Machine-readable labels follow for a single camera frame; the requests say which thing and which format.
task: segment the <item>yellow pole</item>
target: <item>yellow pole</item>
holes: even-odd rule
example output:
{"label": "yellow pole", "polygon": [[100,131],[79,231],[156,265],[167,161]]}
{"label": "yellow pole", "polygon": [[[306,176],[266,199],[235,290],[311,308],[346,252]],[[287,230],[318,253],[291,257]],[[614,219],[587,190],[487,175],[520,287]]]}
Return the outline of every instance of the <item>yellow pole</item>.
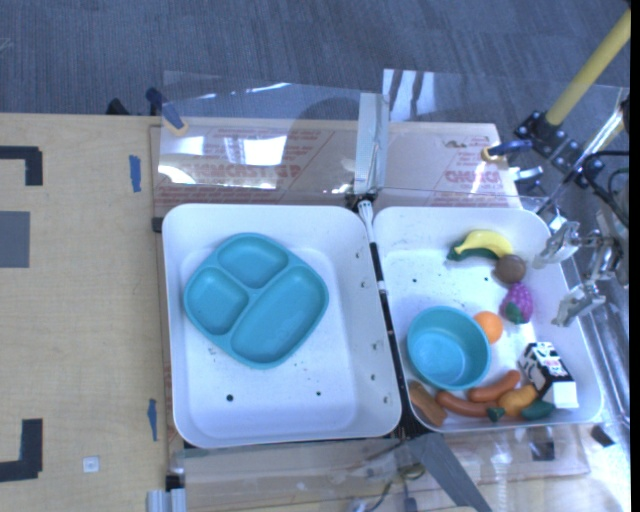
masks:
{"label": "yellow pole", "polygon": [[631,9],[627,9],[556,100],[553,107],[547,111],[545,118],[549,124],[560,126],[571,109],[576,106],[576,103],[580,101],[580,98],[584,96],[630,38]]}

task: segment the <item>wooden table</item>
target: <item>wooden table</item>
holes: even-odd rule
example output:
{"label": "wooden table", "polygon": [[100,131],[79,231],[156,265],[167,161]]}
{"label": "wooden table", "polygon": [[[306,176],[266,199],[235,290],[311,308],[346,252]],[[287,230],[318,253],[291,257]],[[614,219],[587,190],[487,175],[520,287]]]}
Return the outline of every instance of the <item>wooden table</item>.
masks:
{"label": "wooden table", "polygon": [[[150,130],[158,125],[158,118],[140,116],[0,114],[0,146],[33,146],[43,155],[41,186],[25,185],[24,161],[0,159],[0,212],[28,212],[30,225],[28,267],[0,268],[0,475],[2,467],[5,473],[18,467],[5,463],[31,453],[21,450],[23,420],[41,420],[43,434],[37,478],[0,482],[0,510],[145,510],[147,492],[164,489],[164,319],[159,235],[151,229]],[[139,190],[131,180],[135,157]],[[589,428],[576,427],[577,440],[567,446],[590,472],[498,479],[480,491],[496,511],[630,510],[629,482],[611,471]],[[456,439],[450,441],[456,451]],[[460,444],[457,453],[480,481],[468,446]],[[249,449],[242,463],[251,457]],[[278,452],[273,457],[282,460]],[[212,453],[188,466],[197,478],[187,492],[200,491],[193,510],[221,510],[206,506],[206,493],[224,493],[216,480],[237,471],[239,459]],[[246,477],[270,471],[256,467]],[[286,477],[281,483],[286,487]],[[378,510],[400,510],[401,491],[394,487],[395,497]],[[422,510],[469,510],[453,507],[433,482],[416,481],[411,491]],[[337,511],[348,502],[301,504],[292,496],[287,507],[269,510]],[[247,499],[245,508],[266,510],[271,503]]]}

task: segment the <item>clear plastic sheet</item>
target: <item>clear plastic sheet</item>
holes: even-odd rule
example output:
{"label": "clear plastic sheet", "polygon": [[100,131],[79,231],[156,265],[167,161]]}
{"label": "clear plastic sheet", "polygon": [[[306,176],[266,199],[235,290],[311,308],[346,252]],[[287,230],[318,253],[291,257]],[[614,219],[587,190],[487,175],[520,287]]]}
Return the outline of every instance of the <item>clear plastic sheet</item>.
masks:
{"label": "clear plastic sheet", "polygon": [[[568,182],[549,158],[535,151],[491,161],[480,157],[484,147],[517,139],[515,129],[553,104],[565,85],[386,70],[382,94],[369,99],[386,105],[387,125],[375,109],[362,107],[359,91],[167,73],[162,92],[188,123],[187,139],[193,136],[197,144],[194,149],[165,122],[155,214],[162,217],[181,202],[349,206],[359,171],[378,211],[393,205],[524,208],[550,227],[578,220],[587,232],[597,227],[600,204],[579,180]],[[626,89],[591,87],[563,130],[580,143],[589,141],[627,95]],[[252,144],[259,160],[253,160]],[[607,149],[628,144],[622,132],[607,141]],[[628,157],[607,160],[607,174],[625,162]],[[216,171],[207,165],[221,166],[215,169],[226,174],[212,179]],[[294,176],[283,165],[299,165],[300,171]],[[242,172],[231,175],[230,169]],[[308,179],[298,179],[305,173]],[[563,262],[570,287],[580,283],[590,257],[584,250]],[[605,393],[601,421],[445,436],[496,512],[630,510],[628,290],[615,280],[602,290],[605,305],[576,320]],[[223,451],[188,448],[172,451],[171,461],[195,510],[401,511],[408,496],[420,510],[454,507],[434,477],[420,471],[408,442],[392,436]],[[284,459],[294,453],[298,458]],[[274,472],[274,460],[289,462]]]}

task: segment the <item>toy banana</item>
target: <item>toy banana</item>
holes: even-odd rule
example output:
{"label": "toy banana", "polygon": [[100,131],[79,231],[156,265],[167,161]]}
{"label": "toy banana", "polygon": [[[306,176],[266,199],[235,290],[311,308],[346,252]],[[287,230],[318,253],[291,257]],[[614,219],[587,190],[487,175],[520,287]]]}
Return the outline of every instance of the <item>toy banana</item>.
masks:
{"label": "toy banana", "polygon": [[482,256],[498,260],[512,253],[511,243],[500,233],[489,229],[475,229],[464,240],[453,245],[447,259],[460,261],[469,256]]}

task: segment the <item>toy orange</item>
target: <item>toy orange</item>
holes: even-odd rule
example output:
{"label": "toy orange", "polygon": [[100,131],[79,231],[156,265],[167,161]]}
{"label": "toy orange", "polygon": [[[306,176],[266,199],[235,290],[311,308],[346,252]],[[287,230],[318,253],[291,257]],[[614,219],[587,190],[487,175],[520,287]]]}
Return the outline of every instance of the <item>toy orange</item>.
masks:
{"label": "toy orange", "polygon": [[491,311],[480,311],[473,319],[480,324],[482,330],[487,335],[489,343],[495,343],[502,336],[504,325],[502,319]]}

